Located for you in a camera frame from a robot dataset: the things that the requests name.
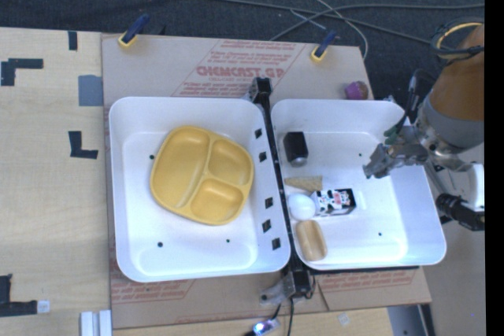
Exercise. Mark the black cylinder on white bracket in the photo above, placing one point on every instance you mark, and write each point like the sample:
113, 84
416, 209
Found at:
462, 208

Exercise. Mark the white plastic tray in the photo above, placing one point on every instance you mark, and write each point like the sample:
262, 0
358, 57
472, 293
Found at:
138, 208
393, 216

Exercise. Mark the tan pizza slice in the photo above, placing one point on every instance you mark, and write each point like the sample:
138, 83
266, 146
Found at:
307, 182

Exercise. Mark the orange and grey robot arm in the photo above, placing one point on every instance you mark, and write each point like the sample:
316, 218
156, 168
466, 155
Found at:
458, 90

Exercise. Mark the yellow divided plate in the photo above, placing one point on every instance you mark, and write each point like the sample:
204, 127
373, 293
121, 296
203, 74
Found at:
185, 165

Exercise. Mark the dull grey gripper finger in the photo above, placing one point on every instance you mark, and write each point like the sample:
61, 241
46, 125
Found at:
379, 152
372, 169

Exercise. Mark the brown cardboard board red print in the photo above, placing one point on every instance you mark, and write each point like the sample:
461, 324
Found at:
165, 67

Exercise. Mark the purple cupcake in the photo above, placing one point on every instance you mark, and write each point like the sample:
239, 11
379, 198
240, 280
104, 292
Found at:
355, 90

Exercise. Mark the white egg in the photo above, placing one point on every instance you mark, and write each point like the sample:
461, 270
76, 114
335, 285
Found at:
301, 206

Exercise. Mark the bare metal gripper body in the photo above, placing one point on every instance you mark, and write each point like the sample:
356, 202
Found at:
413, 151

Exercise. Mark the thin black and white rod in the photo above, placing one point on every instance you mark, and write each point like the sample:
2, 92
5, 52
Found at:
275, 153

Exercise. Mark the tan bread roll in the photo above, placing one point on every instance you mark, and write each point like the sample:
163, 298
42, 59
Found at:
312, 240

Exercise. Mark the black can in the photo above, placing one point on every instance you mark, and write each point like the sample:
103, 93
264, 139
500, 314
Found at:
295, 145

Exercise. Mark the black and white milk carton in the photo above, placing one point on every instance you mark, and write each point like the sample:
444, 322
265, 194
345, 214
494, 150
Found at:
334, 201

